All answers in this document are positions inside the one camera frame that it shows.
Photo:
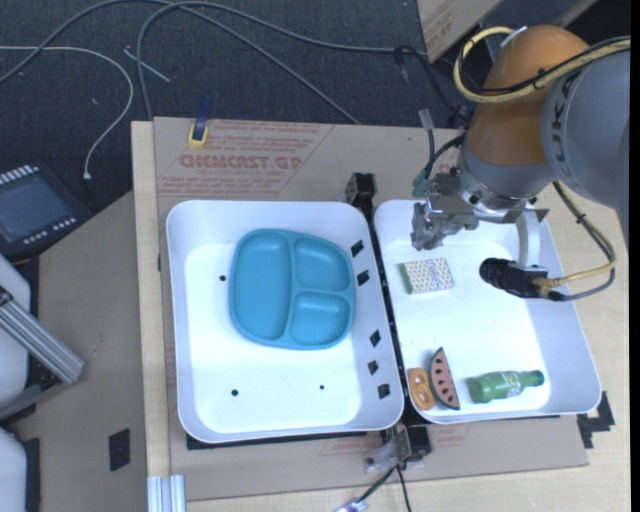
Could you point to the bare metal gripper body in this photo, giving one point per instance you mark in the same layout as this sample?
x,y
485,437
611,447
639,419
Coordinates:
x,y
452,200

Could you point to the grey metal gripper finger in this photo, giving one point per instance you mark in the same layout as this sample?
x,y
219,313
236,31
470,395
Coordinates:
x,y
442,232
422,230

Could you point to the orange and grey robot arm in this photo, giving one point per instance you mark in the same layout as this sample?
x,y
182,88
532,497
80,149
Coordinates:
x,y
515,125

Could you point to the thin black rod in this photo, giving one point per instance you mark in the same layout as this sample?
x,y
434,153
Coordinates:
x,y
387,300

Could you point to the white plastic tray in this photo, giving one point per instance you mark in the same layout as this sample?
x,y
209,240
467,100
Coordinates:
x,y
280,380
490,330

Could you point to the brown cardboard board red print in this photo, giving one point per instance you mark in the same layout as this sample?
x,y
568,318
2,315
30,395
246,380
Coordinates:
x,y
310,150

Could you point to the toy watermelon slice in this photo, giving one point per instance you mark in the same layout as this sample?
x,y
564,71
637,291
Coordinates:
x,y
442,382

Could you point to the blue divided plate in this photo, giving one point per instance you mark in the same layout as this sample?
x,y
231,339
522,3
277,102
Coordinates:
x,y
280,290

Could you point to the green plastic bottle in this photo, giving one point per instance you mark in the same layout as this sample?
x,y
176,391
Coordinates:
x,y
492,387

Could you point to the orange toy pretzel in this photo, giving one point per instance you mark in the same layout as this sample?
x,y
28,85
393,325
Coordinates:
x,y
422,397

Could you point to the black cylinder on white bracket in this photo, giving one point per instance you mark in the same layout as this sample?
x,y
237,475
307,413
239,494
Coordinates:
x,y
505,276

